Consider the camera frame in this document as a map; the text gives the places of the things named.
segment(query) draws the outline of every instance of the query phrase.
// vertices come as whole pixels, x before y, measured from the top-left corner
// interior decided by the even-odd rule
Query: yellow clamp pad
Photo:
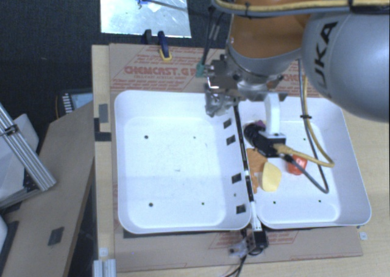
[[[163,61],[168,62],[172,60],[172,54],[170,51],[169,51],[169,57],[167,58],[164,57],[163,50],[161,48],[158,50],[158,52],[160,53],[160,57],[163,59]]]

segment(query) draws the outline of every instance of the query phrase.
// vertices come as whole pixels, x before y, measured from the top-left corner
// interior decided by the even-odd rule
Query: yellow cable
[[[308,109],[307,109],[307,77],[305,76],[303,78],[303,106],[304,106],[304,110],[305,110],[305,115],[308,115]],[[289,146],[286,146],[282,143],[276,143],[274,144],[274,148],[276,149],[277,153],[278,154],[294,154],[296,156],[299,156],[299,157],[302,157],[310,162],[314,162],[318,165],[321,165],[323,167],[334,167],[335,166],[335,163],[333,162],[333,160],[330,158],[330,156],[328,156],[328,154],[324,151],[324,149],[321,147],[320,143],[318,142],[318,139],[316,137],[316,135],[314,134],[314,131],[313,131],[313,128],[311,127],[311,123],[310,123],[310,120],[307,119],[307,126],[308,126],[308,130],[310,132],[310,135],[311,135],[311,138],[313,138],[313,141],[314,143],[316,144],[318,150],[321,152],[321,154],[328,160],[328,163],[324,162],[324,161],[321,161],[321,160],[318,160],[314,157],[311,157],[309,156],[308,154],[305,154],[305,153],[301,153],[299,151],[296,151],[292,148],[290,148]]]
[[[296,9],[308,9],[308,8],[326,8],[326,7],[349,7],[349,0],[315,0],[315,1],[300,1],[292,2],[289,4],[280,5],[242,5],[231,2],[225,2],[223,0],[215,0],[215,2],[223,8],[250,11],[250,12],[278,12],[288,11]],[[359,6],[389,6],[390,0],[352,0],[353,7]]]

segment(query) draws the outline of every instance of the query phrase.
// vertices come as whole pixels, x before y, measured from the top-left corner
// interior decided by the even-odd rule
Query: metal plate
[[[151,1],[140,8],[138,0],[101,0],[101,31],[142,35],[151,29],[152,35],[164,31],[169,37],[191,38],[186,0]]]

